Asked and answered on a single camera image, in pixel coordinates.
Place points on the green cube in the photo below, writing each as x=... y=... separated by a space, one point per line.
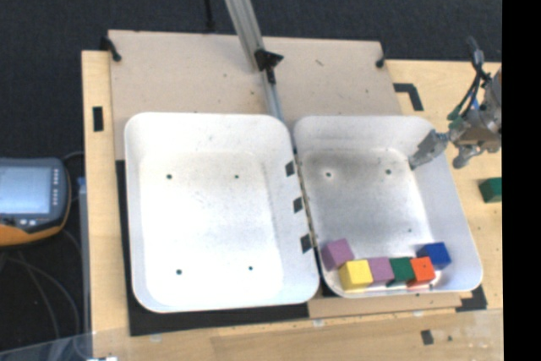
x=492 y=189
x=401 y=268

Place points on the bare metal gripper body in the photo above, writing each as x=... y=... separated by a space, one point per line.
x=486 y=127

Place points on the orange cube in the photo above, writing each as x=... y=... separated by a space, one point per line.
x=422 y=269

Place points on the white plastic tray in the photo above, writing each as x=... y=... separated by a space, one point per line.
x=211 y=215
x=372 y=203

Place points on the pale brown flat board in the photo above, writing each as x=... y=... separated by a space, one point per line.
x=190 y=76

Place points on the blue cube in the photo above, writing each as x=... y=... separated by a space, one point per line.
x=435 y=253

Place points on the purple cube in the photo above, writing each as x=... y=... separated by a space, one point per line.
x=337 y=253
x=381 y=269

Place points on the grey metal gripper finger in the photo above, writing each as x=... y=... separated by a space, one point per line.
x=465 y=155
x=429 y=148

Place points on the yellow cube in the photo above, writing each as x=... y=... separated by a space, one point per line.
x=355 y=274

